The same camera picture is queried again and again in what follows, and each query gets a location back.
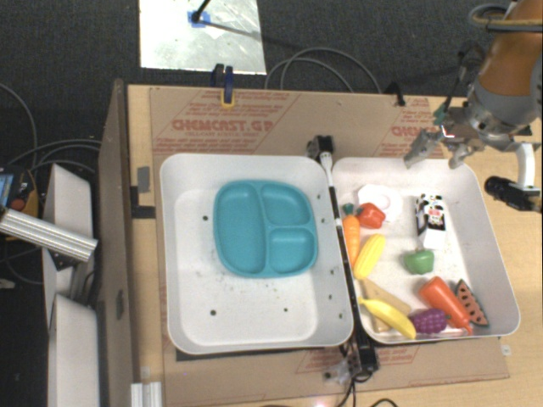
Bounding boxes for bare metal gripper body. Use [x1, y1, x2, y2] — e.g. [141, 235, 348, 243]
[436, 106, 532, 147]

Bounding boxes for white plastic tray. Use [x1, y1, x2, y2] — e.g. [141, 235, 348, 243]
[159, 153, 355, 355]
[330, 155, 522, 346]

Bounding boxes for black and white milk carton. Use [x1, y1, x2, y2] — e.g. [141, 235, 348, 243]
[414, 192, 448, 251]

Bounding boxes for red bell pepper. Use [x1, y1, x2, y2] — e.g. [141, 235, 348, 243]
[355, 202, 388, 230]

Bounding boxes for thin black and white rod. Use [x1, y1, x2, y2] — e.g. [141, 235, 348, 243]
[322, 152, 364, 348]

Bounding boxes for orange carrot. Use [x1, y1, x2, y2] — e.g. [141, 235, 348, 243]
[341, 203, 362, 268]

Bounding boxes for green bell pepper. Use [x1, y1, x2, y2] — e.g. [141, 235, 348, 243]
[402, 248, 436, 276]

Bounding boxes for yellow corn cob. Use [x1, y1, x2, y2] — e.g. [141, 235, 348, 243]
[353, 232, 388, 281]

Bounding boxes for orange bottle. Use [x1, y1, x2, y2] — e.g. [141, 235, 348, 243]
[418, 276, 474, 337]

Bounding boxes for red watermelon slice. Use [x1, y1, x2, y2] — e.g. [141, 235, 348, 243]
[453, 278, 490, 328]

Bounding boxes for tan bread slice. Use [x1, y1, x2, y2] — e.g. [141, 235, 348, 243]
[362, 277, 412, 335]

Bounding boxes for brown cardboard board red print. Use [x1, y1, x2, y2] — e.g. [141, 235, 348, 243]
[148, 84, 511, 393]

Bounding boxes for purple grapes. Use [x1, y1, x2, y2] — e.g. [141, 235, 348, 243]
[408, 308, 452, 336]

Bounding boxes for yellow banana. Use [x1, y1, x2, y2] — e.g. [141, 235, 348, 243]
[357, 296, 418, 341]

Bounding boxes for blue divided plate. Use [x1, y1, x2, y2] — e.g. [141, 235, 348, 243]
[212, 179, 319, 279]

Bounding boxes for black cylinder on white bracket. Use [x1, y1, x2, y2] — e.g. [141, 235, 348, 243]
[484, 141, 543, 214]

